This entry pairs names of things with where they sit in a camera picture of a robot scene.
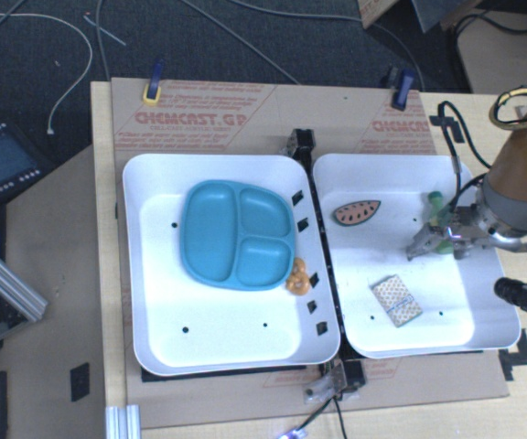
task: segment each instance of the white cable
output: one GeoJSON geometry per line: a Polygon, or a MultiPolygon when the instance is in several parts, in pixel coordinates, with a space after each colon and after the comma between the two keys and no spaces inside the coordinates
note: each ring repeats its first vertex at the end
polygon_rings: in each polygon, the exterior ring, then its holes
{"type": "Polygon", "coordinates": [[[92,45],[91,45],[91,42],[89,41],[89,39],[87,39],[87,37],[84,35],[84,33],[80,29],[78,29],[76,26],[74,26],[73,24],[69,23],[68,21],[65,21],[65,20],[60,19],[60,18],[56,18],[55,16],[42,15],[40,13],[14,13],[14,14],[8,15],[8,16],[10,16],[10,17],[36,17],[36,18],[44,18],[44,19],[49,19],[49,20],[52,20],[52,21],[56,21],[58,23],[61,23],[61,24],[65,25],[65,26],[69,27],[70,29],[73,29],[74,31],[76,31],[82,37],[82,39],[87,44],[87,47],[89,48],[89,61],[87,62],[87,66],[85,67],[84,71],[79,76],[79,78],[76,81],[74,81],[74,83],[72,83],[70,85],[70,87],[64,92],[64,94],[62,94],[62,96],[59,97],[59,99],[56,101],[56,103],[52,107],[52,110],[50,111],[50,114],[48,116],[48,130],[46,131],[46,133],[48,135],[53,135],[54,134],[54,129],[52,128],[52,118],[54,117],[54,114],[56,113],[56,110],[59,108],[60,104],[66,99],[66,97],[72,92],[72,90],[74,90],[78,86],[78,84],[84,79],[84,77],[87,76],[87,73],[89,73],[89,70],[91,69],[91,64],[92,64],[92,45]]]}

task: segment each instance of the yellow cable loop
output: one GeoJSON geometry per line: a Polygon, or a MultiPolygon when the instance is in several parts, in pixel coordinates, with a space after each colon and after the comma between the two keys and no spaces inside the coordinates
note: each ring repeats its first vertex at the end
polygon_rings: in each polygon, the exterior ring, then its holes
{"type": "Polygon", "coordinates": [[[500,111],[500,108],[505,105],[505,103],[510,100],[511,98],[515,98],[517,96],[527,96],[527,88],[520,87],[515,88],[514,90],[506,91],[498,97],[498,99],[495,101],[495,103],[491,106],[491,109],[489,110],[489,118],[491,122],[498,126],[500,129],[503,130],[523,130],[527,128],[527,118],[524,117],[523,119],[518,120],[512,120],[512,121],[501,121],[498,118],[498,113],[500,111]]]}

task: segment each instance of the wooden table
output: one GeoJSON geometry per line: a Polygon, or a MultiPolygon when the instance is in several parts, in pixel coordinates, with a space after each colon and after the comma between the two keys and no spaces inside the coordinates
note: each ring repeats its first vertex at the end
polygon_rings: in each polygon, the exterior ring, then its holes
{"type": "MultiPolygon", "coordinates": [[[[427,113],[435,113],[443,100],[452,101],[462,112],[479,152],[494,158],[507,139],[507,134],[491,125],[489,107],[492,95],[421,93],[427,113]]],[[[111,85],[94,82],[91,85],[92,129],[95,160],[96,201],[98,213],[99,262],[101,271],[102,338],[107,406],[124,407],[127,393],[124,375],[124,335],[120,289],[116,203],[113,161],[113,125],[111,85]]],[[[436,151],[447,154],[442,134],[433,130],[436,151]]],[[[467,145],[457,151],[473,176],[484,172],[469,152],[467,145]]],[[[500,253],[505,273],[527,281],[527,256],[500,253]]],[[[522,327],[527,331],[527,314],[521,311],[522,327]]],[[[515,368],[515,381],[509,385],[511,395],[504,399],[438,403],[424,406],[344,412],[349,438],[420,438],[480,437],[527,438],[527,366],[515,368]]],[[[212,423],[167,429],[143,430],[145,439],[272,439],[298,426],[305,417],[212,423]]],[[[328,411],[307,427],[308,437],[341,437],[339,419],[328,411]]]]}

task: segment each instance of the green object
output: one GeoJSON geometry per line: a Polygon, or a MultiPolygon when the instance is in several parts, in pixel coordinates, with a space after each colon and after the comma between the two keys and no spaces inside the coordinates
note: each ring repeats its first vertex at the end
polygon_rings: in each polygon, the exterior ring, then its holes
{"type": "MultiPolygon", "coordinates": [[[[443,194],[435,190],[428,194],[428,201],[432,206],[430,211],[429,222],[432,226],[444,226],[448,221],[448,207],[445,206],[443,201],[443,194]]],[[[446,254],[453,252],[453,244],[449,241],[442,241],[436,246],[436,253],[446,254]]]]}

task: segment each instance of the blue clamp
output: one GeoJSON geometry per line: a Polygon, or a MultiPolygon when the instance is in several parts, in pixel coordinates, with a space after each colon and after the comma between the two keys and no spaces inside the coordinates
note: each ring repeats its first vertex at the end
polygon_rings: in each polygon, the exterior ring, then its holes
{"type": "Polygon", "coordinates": [[[166,61],[164,59],[157,59],[154,64],[152,78],[150,79],[149,84],[146,84],[144,89],[143,100],[144,104],[147,104],[148,106],[155,106],[160,100],[160,94],[162,92],[162,89],[160,88],[160,79],[165,65],[166,61]]]}
{"type": "Polygon", "coordinates": [[[403,69],[398,80],[398,90],[393,95],[392,107],[398,111],[405,111],[408,92],[412,89],[416,74],[413,70],[403,69]]]}

